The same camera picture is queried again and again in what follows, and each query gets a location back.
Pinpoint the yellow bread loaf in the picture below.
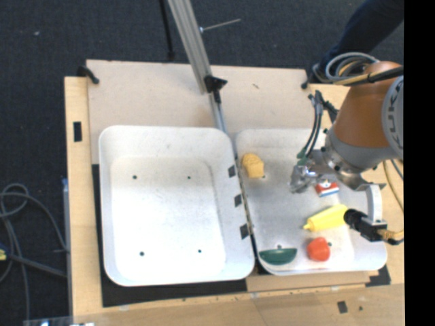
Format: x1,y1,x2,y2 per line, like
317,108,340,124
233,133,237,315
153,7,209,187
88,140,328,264
241,152,266,179

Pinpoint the green bowl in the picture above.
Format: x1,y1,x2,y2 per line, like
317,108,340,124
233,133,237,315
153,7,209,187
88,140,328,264
258,247,298,266

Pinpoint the red and white carton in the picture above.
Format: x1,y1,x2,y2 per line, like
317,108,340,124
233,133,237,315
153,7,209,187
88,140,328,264
314,179,340,198

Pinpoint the yellow squeeze bottle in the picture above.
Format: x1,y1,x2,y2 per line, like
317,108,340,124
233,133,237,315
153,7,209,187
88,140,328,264
302,203,349,232

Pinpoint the red bell pepper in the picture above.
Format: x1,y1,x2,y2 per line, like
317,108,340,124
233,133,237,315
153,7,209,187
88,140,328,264
306,236,332,262

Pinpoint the person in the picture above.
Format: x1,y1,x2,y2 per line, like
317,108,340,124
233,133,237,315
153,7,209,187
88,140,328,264
309,0,405,84

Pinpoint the black cylinder on white bracket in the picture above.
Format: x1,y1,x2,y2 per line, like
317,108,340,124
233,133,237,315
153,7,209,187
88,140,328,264
343,183,389,242

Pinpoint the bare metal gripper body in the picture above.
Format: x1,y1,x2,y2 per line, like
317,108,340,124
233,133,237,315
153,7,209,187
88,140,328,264
292,147,372,192

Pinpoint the white plastic tray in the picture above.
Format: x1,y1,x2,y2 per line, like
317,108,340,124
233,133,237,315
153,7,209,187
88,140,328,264
234,127,389,277
98,124,256,287

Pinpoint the thin black and white rod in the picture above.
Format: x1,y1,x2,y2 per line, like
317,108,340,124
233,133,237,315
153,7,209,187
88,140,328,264
234,151,256,240

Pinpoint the pale wood board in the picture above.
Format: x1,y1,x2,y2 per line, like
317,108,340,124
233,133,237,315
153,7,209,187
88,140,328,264
85,58,381,293

